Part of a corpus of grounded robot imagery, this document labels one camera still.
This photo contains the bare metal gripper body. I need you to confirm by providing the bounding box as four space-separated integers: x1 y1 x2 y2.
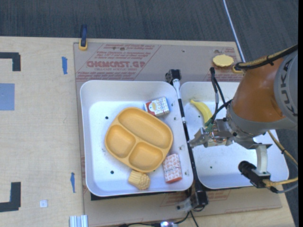
208 118 238 147

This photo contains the yellow banana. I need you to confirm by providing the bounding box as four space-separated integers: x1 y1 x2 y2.
190 99 214 128

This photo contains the thin black and white rod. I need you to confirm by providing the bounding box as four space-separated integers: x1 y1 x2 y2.
172 79 204 194

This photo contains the white plastic tray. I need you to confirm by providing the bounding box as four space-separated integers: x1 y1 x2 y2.
80 80 195 197
179 81 290 190

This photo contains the orange and white carton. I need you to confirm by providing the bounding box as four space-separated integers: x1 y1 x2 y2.
162 153 183 184

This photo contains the red and white carton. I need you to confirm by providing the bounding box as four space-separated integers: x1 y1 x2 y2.
143 96 171 118

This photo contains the yellow divided plate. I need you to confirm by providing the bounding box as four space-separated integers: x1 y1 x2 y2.
104 106 174 174

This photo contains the yellow toy corn piece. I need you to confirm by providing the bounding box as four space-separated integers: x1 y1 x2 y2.
128 169 152 191

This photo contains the yellow round biscuit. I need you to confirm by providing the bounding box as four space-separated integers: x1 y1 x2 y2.
212 54 235 68

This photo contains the brown cardboard board red print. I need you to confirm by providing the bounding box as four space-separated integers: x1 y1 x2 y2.
73 41 283 224

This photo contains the black cylinder on white bracket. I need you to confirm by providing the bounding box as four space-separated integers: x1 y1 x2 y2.
238 143 273 189

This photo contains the black block with thin wires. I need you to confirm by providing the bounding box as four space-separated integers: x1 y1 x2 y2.
165 69 182 84
189 190 210 210

